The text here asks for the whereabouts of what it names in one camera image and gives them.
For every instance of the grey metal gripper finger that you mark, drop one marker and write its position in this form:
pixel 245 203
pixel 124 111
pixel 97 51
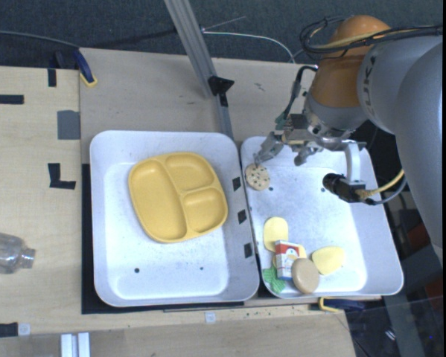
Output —
pixel 270 146
pixel 304 156

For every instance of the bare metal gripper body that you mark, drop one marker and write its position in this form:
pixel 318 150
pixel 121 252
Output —
pixel 301 130

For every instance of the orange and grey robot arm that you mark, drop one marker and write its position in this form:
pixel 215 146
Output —
pixel 401 99

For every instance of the beige chocolate chip biscuit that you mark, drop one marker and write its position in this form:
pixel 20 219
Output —
pixel 258 177

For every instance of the white plastic tray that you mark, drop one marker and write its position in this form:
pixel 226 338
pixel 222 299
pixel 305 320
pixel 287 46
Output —
pixel 312 206
pixel 170 270

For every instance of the red and white carton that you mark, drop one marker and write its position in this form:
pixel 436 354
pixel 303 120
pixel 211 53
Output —
pixel 284 260

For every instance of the beige round toy bun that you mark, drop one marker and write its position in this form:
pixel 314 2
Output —
pixel 305 275

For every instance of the yellow divided plate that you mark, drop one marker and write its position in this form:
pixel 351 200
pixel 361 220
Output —
pixel 159 195

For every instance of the green toy leaf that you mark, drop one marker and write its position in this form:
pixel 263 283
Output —
pixel 274 280

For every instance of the pale wood board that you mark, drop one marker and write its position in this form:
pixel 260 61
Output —
pixel 148 95

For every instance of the clear plastic bottle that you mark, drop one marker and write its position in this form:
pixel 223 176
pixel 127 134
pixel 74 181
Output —
pixel 3 251

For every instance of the black cylinder on white bracket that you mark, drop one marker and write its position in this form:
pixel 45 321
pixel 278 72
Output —
pixel 341 186

